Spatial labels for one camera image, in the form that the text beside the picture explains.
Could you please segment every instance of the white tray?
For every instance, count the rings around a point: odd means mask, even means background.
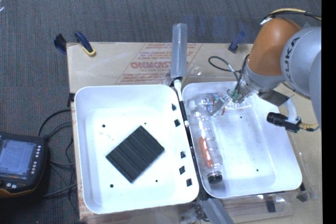
[[[75,96],[86,206],[97,214],[184,204],[199,191],[175,91],[164,85],[85,87]],[[106,155],[142,125],[165,151],[130,183]]]
[[[222,93],[235,82],[192,83],[183,89],[184,102],[200,93]],[[276,106],[250,96],[240,109],[227,109],[212,118],[213,130],[224,161],[223,181],[205,190],[216,198],[258,195],[293,190],[300,186],[302,174],[284,127],[266,121]],[[197,163],[202,156],[196,156]]]

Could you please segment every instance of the plastic bottle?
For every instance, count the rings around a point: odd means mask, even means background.
[[[194,148],[199,171],[201,176],[206,178],[210,184],[219,183],[223,180],[223,158],[210,118],[216,98],[218,98],[218,95],[208,93],[197,95],[188,101],[188,108],[191,112],[189,124],[195,141]]]

